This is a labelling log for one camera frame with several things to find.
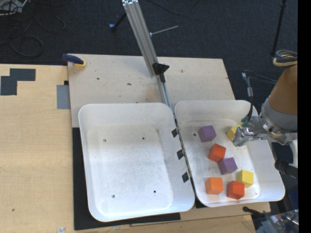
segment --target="light wood surface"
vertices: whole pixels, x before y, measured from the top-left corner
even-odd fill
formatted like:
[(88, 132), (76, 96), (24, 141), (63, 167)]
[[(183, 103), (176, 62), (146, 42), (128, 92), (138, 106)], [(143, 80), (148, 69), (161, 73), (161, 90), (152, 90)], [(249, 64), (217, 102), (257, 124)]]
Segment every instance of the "light wood surface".
[[(0, 96), (2, 232), (56, 233), (58, 227), (65, 227), (66, 233), (115, 230), (126, 233), (250, 232), (251, 216), (242, 211), (242, 205), (193, 208), (181, 213), (181, 221), (178, 222), (75, 231), (71, 112), (57, 109), (56, 97), (56, 86), (64, 84), (64, 80), (69, 78), (68, 67), (0, 65), (0, 76), (8, 76), (10, 68), (35, 68), (36, 79), (34, 82), (18, 81), (16, 96)], [(268, 202), (244, 205), (260, 212), (270, 211)]]

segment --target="blue clamp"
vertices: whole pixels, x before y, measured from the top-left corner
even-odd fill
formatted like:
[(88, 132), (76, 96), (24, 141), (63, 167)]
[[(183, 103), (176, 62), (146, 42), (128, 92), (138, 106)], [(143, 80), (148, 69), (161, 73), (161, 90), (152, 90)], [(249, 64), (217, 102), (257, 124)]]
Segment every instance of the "blue clamp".
[(70, 54), (63, 54), (62, 61), (72, 62), (75, 67), (85, 67), (86, 61)]

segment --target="wooden table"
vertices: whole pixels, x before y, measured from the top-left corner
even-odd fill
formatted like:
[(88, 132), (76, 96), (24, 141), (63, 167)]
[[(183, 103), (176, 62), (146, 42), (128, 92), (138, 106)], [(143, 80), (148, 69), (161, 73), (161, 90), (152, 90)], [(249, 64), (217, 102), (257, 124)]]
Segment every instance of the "wooden table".
[[(113, 61), (115, 57), (143, 63), (139, 56), (89, 56), (93, 61), (99, 58), (99, 63)], [(221, 59), (158, 59), (160, 63), (170, 65), (165, 75), (172, 105), (189, 99), (234, 100)], [(254, 231), (252, 218), (242, 207), (248, 206), (259, 212), (270, 211), (269, 202), (200, 209), (194, 206), (180, 213), (179, 221), (75, 231), (72, 178), (72, 122), (75, 119), (71, 118), (71, 110), (79, 105), (71, 103), (71, 110), (58, 109), (56, 89), (57, 85), (69, 80), (69, 67), (1, 64), (0, 76), (9, 76), (11, 68), (35, 69), (35, 81), (18, 81), (17, 95), (0, 96), (2, 232), (56, 233), (57, 229), (62, 232), (60, 227), (64, 227), (63, 232), (66, 233), (114, 230), (125, 233), (249, 233)], [(190, 88), (197, 84), (207, 88), (204, 90), (202, 87), (206, 92), (193, 93)], [(70, 83), (69, 87), (71, 97), (74, 92)]]

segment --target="orange cube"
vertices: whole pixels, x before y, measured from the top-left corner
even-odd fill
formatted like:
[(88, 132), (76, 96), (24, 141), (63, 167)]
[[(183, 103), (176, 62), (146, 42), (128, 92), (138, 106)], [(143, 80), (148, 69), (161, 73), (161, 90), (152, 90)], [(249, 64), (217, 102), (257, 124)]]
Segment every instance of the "orange cube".
[(209, 177), (205, 181), (207, 194), (218, 195), (224, 190), (223, 179), (218, 177)]
[(209, 149), (208, 159), (217, 163), (220, 162), (225, 157), (225, 150), (226, 148), (224, 146), (214, 143)]
[(244, 183), (231, 181), (227, 185), (227, 197), (235, 200), (239, 200), (245, 195), (245, 185)]

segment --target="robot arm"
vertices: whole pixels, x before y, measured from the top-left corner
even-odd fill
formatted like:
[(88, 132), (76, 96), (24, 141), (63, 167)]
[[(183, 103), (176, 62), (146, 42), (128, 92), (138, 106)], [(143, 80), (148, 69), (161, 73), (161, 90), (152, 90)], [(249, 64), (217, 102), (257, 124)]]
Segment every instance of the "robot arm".
[(237, 128), (235, 146), (268, 137), (282, 145), (297, 139), (297, 54), (280, 50), (273, 63), (285, 70), (262, 105), (260, 115), (250, 117), (246, 127)]

